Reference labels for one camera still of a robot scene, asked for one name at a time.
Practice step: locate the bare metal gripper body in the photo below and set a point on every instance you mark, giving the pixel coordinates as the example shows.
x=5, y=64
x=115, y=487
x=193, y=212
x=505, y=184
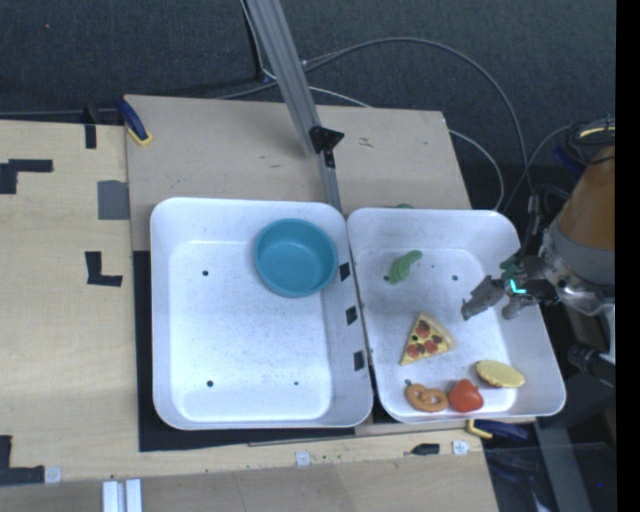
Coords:
x=560, y=290

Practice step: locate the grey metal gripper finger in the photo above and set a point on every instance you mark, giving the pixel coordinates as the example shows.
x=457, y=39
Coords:
x=515, y=306
x=482, y=296

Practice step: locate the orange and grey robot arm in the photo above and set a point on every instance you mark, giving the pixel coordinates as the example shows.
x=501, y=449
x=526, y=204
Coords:
x=592, y=200

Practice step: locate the white plastic tray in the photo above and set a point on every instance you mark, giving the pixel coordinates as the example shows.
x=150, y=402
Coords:
x=240, y=325
x=480, y=335

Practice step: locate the yellow biscuit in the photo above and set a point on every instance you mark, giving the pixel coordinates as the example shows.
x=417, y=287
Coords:
x=499, y=374

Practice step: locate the pizza slice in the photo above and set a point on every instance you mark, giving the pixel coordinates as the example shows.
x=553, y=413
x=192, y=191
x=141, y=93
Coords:
x=425, y=342

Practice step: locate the green pea pod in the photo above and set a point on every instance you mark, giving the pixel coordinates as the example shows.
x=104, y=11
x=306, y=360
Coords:
x=401, y=269

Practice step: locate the brown pretzel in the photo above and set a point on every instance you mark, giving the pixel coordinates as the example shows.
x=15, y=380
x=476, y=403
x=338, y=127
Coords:
x=426, y=398

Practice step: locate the small green toy piece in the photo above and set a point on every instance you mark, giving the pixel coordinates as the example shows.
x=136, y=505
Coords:
x=404, y=205

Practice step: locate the blue bowl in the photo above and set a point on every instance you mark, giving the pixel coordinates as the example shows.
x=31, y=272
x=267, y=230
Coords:
x=295, y=260

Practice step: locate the pale wood board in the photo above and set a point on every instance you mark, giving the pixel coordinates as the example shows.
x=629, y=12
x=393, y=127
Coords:
x=225, y=150

